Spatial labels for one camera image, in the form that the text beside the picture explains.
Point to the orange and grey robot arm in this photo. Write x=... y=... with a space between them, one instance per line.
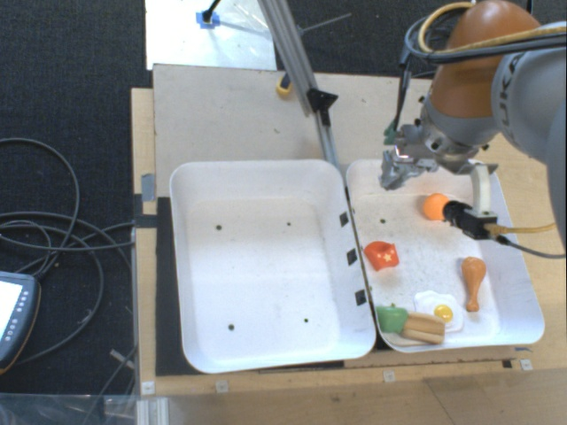
x=478 y=73

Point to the pale wood board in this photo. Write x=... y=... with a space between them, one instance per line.
x=146 y=281

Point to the tan toy bread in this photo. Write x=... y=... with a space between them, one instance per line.
x=425 y=328

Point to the thin black rod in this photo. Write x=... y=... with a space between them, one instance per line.
x=359 y=246

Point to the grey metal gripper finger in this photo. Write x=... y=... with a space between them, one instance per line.
x=414 y=170
x=390 y=173

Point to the black cylinder on white bracket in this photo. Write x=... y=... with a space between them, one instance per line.
x=469 y=221

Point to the red toy with yellow stars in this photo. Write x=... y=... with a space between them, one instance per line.
x=382 y=256

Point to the white and yellow fried egg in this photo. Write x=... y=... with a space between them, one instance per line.
x=436 y=306

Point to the brown chicken drumstick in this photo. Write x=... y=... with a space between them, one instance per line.
x=473 y=275

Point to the white plastic tray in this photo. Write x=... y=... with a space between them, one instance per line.
x=434 y=259
x=266 y=272

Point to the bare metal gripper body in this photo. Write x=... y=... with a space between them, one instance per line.
x=436 y=146

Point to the orange ball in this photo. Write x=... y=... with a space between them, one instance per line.
x=433 y=206

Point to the green bell pepper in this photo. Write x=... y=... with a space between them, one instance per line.
x=390 y=318

